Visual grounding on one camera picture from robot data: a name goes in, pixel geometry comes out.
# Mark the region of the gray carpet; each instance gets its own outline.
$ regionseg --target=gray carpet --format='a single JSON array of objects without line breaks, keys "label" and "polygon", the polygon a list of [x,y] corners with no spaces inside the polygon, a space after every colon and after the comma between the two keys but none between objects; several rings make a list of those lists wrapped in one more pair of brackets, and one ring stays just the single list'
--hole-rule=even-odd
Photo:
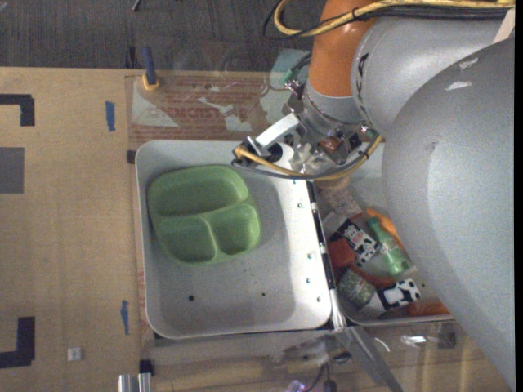
[{"label": "gray carpet", "polygon": [[[133,11],[135,1],[0,0],[0,65],[137,68],[132,48],[148,45],[159,69],[262,71],[281,48],[311,48],[310,39],[262,37],[278,0],[143,0]],[[297,0],[286,21],[312,25],[323,4]]]}]

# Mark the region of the green plate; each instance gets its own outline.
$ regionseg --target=green plate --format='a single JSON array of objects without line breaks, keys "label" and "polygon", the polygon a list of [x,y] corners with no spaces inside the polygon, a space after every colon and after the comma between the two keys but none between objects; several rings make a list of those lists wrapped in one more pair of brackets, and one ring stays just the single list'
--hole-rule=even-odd
[{"label": "green plate", "polygon": [[201,166],[157,177],[147,206],[162,249],[202,265],[228,260],[260,242],[260,219],[244,179],[228,166]]}]

